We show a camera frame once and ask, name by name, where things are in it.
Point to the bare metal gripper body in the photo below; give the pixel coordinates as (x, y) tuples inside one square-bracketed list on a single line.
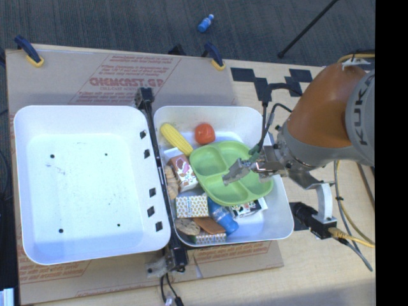
[(273, 162)]

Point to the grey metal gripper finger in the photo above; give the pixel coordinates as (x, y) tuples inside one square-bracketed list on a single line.
[(266, 177), (236, 172)]

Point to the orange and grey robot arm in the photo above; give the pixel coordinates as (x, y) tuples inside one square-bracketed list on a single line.
[(318, 113)]

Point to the green divided plate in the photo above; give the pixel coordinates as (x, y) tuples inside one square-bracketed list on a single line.
[(210, 164)]

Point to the cow print carton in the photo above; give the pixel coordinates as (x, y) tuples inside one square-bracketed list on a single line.
[(247, 208)]

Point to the white plastic tray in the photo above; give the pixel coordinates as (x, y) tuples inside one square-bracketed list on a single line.
[(86, 186), (274, 215)]

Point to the orange tomato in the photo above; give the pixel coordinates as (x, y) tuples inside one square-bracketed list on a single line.
[(204, 134)]

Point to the pink and white carton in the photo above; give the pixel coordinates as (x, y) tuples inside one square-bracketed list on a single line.
[(185, 172)]

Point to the orange patterned white carton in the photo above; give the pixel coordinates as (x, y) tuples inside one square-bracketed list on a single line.
[(192, 206), (210, 237)]

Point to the orange brown biscuit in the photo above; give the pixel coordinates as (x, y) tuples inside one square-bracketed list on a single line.
[(208, 225)]

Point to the beige biscuit stack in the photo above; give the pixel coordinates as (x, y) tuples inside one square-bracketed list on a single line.
[(172, 183)]

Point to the yellow corn cob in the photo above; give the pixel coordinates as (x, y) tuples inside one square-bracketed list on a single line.
[(176, 139)]

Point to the brown chip cookie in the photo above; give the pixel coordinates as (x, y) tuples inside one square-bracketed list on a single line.
[(186, 226)]

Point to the thin black and white rod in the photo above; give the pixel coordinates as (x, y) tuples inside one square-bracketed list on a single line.
[(161, 171)]

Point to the black stand pole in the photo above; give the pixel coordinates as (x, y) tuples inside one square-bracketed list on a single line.
[(318, 18)]

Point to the blue bottle with white cap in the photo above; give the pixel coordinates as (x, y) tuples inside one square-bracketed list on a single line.
[(205, 24)]

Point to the brown cardboard board red print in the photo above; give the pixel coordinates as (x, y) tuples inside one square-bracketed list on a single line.
[(79, 75)]

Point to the black cylinder on white bracket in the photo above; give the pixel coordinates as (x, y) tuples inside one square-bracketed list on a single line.
[(325, 199)]

